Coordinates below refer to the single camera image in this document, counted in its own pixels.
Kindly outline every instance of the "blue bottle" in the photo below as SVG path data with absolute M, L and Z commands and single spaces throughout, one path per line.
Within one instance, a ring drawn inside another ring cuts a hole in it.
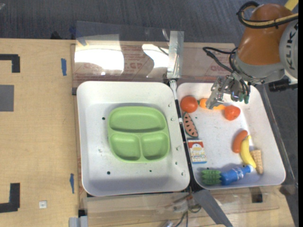
M 242 179 L 246 173 L 250 173 L 253 171 L 253 167 L 251 165 L 247 165 L 246 167 L 235 167 L 228 172 L 221 173 L 220 180 L 222 181 L 222 185 L 229 185 L 232 182 L 236 182 Z

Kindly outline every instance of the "red tomato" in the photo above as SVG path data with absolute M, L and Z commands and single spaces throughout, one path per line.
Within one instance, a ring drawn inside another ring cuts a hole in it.
M 230 121 L 238 118 L 240 113 L 241 109 L 234 105 L 226 106 L 226 108 L 224 109 L 225 118 Z
M 180 107 L 184 112 L 193 113 L 198 108 L 198 101 L 193 96 L 186 96 L 181 100 Z

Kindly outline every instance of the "watermelon slice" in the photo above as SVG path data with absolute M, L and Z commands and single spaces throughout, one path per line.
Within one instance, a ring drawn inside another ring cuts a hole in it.
M 186 112 L 183 114 L 183 124 L 184 124 L 184 130 L 185 130 L 186 134 L 188 134 L 189 136 L 191 136 L 193 138 L 197 138 L 199 136 L 192 118 Z

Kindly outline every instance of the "gray square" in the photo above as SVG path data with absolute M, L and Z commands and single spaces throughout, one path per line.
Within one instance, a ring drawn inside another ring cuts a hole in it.
M 0 112 L 14 111 L 14 85 L 0 85 Z

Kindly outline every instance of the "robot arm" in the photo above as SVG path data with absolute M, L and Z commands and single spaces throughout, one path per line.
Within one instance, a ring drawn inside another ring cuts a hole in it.
M 250 20 L 243 18 L 248 8 L 254 8 Z M 298 83 L 298 14 L 277 4 L 244 4 L 237 13 L 247 28 L 241 42 L 230 53 L 231 73 L 218 78 L 206 107 L 212 109 L 223 103 L 224 93 L 235 102 L 249 102 L 250 86 L 269 83 L 271 91 L 297 88 Z M 207 55 L 215 59 L 205 47 Z

